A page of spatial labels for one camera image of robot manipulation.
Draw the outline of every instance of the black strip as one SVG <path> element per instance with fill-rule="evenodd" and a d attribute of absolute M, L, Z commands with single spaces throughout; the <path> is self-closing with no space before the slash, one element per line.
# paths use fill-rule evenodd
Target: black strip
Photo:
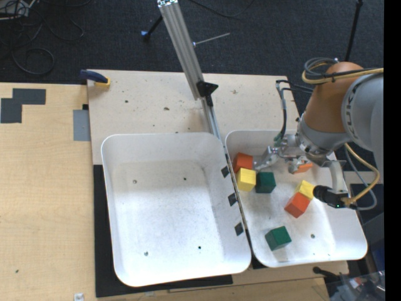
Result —
<path fill-rule="evenodd" d="M 21 123 L 23 106 L 13 98 L 1 99 L 0 123 Z"/>
<path fill-rule="evenodd" d="M 13 98 L 22 105 L 46 104 L 46 89 L 13 88 Z"/>
<path fill-rule="evenodd" d="M 232 193 L 229 197 L 228 197 L 228 201 L 230 202 L 230 206 L 233 206 L 236 201 L 237 201 L 237 197 L 236 197 L 236 193 Z"/>
<path fill-rule="evenodd" d="M 244 228 L 242 227 L 241 222 L 236 225 L 235 229 L 236 229 L 237 236 L 240 235 L 244 231 Z"/>
<path fill-rule="evenodd" d="M 130 293 L 169 290 L 178 288 L 196 288 L 232 284 L 231 275 L 198 278 L 179 282 L 148 285 L 133 288 L 122 283 L 116 276 L 113 266 L 112 239 L 107 209 L 107 194 L 103 166 L 93 166 L 95 200 L 95 289 L 96 297 L 111 297 Z"/>
<path fill-rule="evenodd" d="M 223 168 L 223 169 L 221 170 L 221 172 L 222 172 L 224 178 L 226 178 L 227 175 L 230 174 L 230 170 L 228 169 L 228 166 L 226 166 L 225 168 Z"/>

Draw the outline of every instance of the blue and yellow clamp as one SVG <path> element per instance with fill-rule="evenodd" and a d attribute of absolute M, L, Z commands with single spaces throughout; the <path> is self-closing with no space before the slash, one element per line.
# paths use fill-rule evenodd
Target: blue and yellow clamp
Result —
<path fill-rule="evenodd" d="M 95 71 L 82 69 L 80 72 L 80 78 L 92 80 L 95 82 L 95 86 L 98 87 L 110 87 L 110 78 L 103 76 Z"/>

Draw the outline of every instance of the yellow cable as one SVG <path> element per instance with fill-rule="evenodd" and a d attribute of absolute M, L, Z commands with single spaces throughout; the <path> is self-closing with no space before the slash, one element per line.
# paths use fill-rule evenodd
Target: yellow cable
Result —
<path fill-rule="evenodd" d="M 368 167 L 375 173 L 375 179 L 373 180 L 373 182 L 371 182 L 370 185 L 368 187 L 366 187 L 364 190 L 362 190 L 358 195 L 356 195 L 352 198 L 341 198 L 341 200 L 345 203 L 345 205 L 349 206 L 352 203 L 355 203 L 363 195 L 365 195 L 367 192 L 369 192 L 374 187 L 374 185 L 377 184 L 377 182 L 380 179 L 380 173 L 376 168 L 374 168 L 372 165 L 370 165 L 367 161 L 364 161 L 356 152 L 354 152 L 353 149 L 348 145 L 348 143 L 345 143 L 344 146 L 347 149 L 347 151 L 352 154 L 353 157 L 355 157 L 358 161 L 360 161 L 363 165 L 365 165 L 366 167 Z"/>
<path fill-rule="evenodd" d="M 338 79 L 344 79 L 344 78 L 351 78 L 351 77 L 360 77 L 360 76 L 364 76 L 364 75 L 369 75 L 371 73 L 383 73 L 384 72 L 384 68 L 377 68 L 377 69 L 371 69 L 371 70 L 363 70 L 361 72 L 358 73 L 349 73 L 347 75 L 339 75 L 336 77 L 328 77 L 328 78 L 322 78 L 322 79 L 307 79 L 306 77 L 306 70 L 303 71 L 302 73 L 302 80 L 305 83 L 309 83 L 310 85 L 320 85 L 322 83 L 330 83 L 334 80 L 338 80 Z"/>

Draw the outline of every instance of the tray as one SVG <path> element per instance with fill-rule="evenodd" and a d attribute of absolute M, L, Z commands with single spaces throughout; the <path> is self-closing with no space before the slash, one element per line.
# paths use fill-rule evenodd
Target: tray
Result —
<path fill-rule="evenodd" d="M 223 144 L 209 133 L 102 144 L 114 268 L 141 287 L 243 272 L 251 249 Z"/>
<path fill-rule="evenodd" d="M 226 137 L 233 161 L 238 152 L 258 160 L 274 144 L 278 130 L 235 130 Z M 255 257 L 267 267 L 284 267 L 322 261 L 358 260 L 367 252 L 367 241 L 356 211 L 335 209 L 313 198 L 307 210 L 294 218 L 284 210 L 288 199 L 303 179 L 313 185 L 331 187 L 328 168 L 314 165 L 308 172 L 290 174 L 284 159 L 264 169 L 274 173 L 276 187 L 270 194 L 239 191 L 244 218 Z M 292 242 L 271 251 L 265 234 L 285 226 Z"/>

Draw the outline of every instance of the blue object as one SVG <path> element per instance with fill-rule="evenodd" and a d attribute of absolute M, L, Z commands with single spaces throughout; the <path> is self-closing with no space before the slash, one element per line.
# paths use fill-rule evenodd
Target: blue object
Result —
<path fill-rule="evenodd" d="M 82 69 L 80 72 L 80 79 L 93 80 L 94 82 L 107 83 L 107 77 L 91 70 Z"/>

